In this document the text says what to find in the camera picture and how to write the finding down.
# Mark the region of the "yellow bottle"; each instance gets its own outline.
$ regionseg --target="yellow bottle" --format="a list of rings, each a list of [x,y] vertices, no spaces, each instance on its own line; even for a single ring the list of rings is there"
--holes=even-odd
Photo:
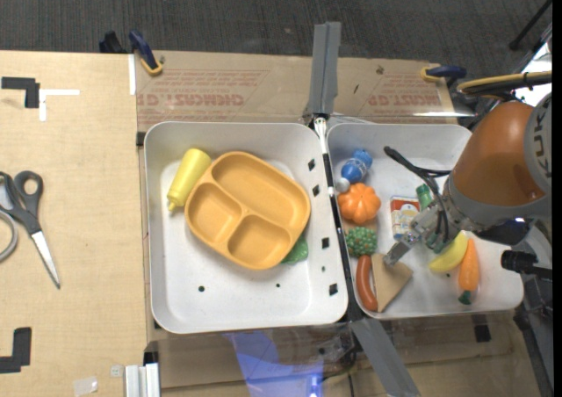
[[[195,183],[211,165],[211,157],[197,148],[190,148],[185,152],[182,162],[177,168],[176,176],[168,191],[168,209],[174,211],[177,206],[185,206]]]

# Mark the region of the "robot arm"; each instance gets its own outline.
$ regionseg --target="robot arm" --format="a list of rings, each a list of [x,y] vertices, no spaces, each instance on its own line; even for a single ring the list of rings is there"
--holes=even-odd
[[[483,118],[450,172],[443,195],[410,224],[385,263],[414,246],[439,253],[461,230],[479,232],[515,218],[551,217],[551,94],[532,107],[497,105]]]

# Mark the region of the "yellow divided plate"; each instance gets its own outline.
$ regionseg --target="yellow divided plate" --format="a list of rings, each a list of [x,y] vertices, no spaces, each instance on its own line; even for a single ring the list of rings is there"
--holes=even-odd
[[[309,217],[305,190],[246,152],[229,152],[217,158],[185,204],[185,219],[197,238],[254,270],[279,264]]]

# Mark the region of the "orange carrot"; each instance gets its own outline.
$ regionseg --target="orange carrot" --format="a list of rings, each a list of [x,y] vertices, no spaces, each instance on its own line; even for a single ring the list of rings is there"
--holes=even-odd
[[[463,261],[460,263],[458,272],[458,285],[463,290],[463,293],[458,298],[461,303],[465,305],[471,304],[471,292],[476,291],[478,282],[480,280],[480,270],[478,265],[478,255],[476,253],[476,246],[474,240],[469,238],[466,247],[466,253]]]

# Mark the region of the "toy banana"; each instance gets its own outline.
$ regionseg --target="toy banana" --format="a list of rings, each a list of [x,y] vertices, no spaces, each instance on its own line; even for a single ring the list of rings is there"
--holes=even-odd
[[[466,253],[468,238],[464,232],[459,232],[450,246],[437,258],[428,264],[433,272],[447,272],[456,268]]]

